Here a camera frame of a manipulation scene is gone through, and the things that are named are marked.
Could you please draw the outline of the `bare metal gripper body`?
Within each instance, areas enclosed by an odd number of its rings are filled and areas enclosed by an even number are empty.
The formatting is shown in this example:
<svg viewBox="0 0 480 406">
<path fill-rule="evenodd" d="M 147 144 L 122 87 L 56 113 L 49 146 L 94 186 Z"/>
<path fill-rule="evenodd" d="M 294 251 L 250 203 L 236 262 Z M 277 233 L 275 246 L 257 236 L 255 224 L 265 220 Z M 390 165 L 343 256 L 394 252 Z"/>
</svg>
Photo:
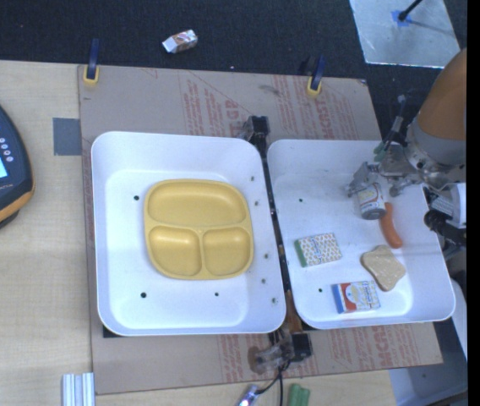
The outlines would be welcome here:
<svg viewBox="0 0 480 406">
<path fill-rule="evenodd" d="M 418 144 L 390 144 L 380 147 L 376 153 L 379 173 L 394 182 L 396 187 L 409 184 L 426 184 L 432 188 L 444 188 L 465 177 L 466 164 L 442 162 L 430 156 Z"/>
</svg>

